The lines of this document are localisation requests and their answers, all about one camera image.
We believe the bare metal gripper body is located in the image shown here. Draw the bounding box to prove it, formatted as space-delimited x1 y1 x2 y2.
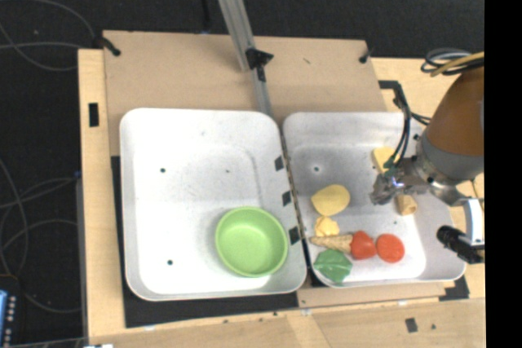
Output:
391 157 467 206

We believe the tan toy bread piece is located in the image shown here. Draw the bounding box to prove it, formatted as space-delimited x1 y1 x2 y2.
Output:
396 193 418 217

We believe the yellow toy cheese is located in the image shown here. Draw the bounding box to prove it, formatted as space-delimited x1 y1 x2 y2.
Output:
370 146 398 174

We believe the yellow toy potato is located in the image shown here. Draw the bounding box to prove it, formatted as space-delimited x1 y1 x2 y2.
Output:
310 183 352 218

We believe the red toy strawberry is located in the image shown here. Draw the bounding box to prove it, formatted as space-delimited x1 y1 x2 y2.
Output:
349 231 378 261

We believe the orange-red round toy slice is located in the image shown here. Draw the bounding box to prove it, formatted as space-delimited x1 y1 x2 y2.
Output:
375 233 406 264

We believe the white plastic tray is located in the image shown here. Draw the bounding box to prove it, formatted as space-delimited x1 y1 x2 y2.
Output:
118 107 308 302
281 111 467 289

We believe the small yellow toy chip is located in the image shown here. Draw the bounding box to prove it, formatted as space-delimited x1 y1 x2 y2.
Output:
313 215 341 238

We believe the tan toy ice cream cone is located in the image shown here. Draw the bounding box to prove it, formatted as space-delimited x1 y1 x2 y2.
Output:
309 233 355 255

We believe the green toy leaf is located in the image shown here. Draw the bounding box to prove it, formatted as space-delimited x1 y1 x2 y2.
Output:
312 249 354 284

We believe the thin black and white rod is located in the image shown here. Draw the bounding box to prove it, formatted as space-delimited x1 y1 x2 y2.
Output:
280 129 307 244

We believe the green bowl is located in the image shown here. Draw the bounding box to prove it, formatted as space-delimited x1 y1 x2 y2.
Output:
215 206 290 279

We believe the brown cardboard board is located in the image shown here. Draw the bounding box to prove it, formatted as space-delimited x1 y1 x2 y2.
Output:
101 29 457 309

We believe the black cylinder on white bracket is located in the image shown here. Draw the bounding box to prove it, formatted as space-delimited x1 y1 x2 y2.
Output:
436 197 485 265

